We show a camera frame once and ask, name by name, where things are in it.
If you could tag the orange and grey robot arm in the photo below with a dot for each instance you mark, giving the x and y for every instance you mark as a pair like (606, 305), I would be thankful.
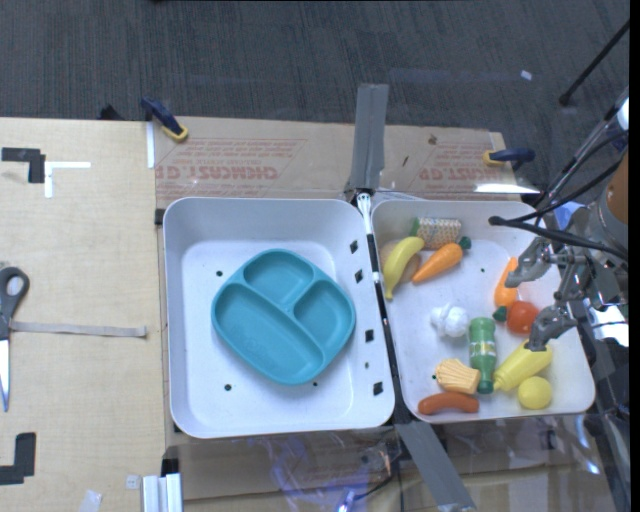
(620, 190)

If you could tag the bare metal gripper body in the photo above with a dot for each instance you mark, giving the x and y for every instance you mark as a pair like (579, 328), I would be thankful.
(590, 280)

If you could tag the thin black and white rod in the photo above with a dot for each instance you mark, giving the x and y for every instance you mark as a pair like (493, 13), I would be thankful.
(376, 270)

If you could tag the blue divided plate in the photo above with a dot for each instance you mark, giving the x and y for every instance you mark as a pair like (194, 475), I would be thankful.
(270, 330)

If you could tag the orange sausage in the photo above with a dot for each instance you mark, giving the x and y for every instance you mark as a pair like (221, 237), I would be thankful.
(447, 403)

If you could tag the orange tomato with green stem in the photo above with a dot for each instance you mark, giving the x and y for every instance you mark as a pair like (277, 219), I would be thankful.
(521, 317)

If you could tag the brown cardboard board red print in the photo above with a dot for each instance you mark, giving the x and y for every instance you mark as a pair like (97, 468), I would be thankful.
(310, 165)

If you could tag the green bottle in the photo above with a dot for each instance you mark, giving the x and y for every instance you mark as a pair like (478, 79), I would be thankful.
(482, 350)

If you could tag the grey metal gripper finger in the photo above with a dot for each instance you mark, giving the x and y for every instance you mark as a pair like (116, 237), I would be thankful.
(531, 262)
(550, 321)

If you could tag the orange carrot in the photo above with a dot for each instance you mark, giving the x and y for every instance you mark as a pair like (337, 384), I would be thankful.
(437, 264)

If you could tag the yellow squeeze bottle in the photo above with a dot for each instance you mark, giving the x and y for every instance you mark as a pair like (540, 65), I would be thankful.
(520, 367)

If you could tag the small orange pepper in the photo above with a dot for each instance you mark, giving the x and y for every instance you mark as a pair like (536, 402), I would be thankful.
(504, 295)

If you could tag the yellow corn cob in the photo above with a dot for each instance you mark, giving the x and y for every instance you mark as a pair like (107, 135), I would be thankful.
(440, 231)

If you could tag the white plastic tray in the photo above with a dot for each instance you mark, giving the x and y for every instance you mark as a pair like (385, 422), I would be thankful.
(450, 295)
(200, 325)

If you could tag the yellow banana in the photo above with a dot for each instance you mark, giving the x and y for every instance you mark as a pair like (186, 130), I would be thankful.
(400, 260)

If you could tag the white garlic bulb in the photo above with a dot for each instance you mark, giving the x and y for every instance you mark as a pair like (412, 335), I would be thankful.
(450, 321)

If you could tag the yellow lemon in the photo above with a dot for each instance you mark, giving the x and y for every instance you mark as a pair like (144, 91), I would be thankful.
(535, 393)

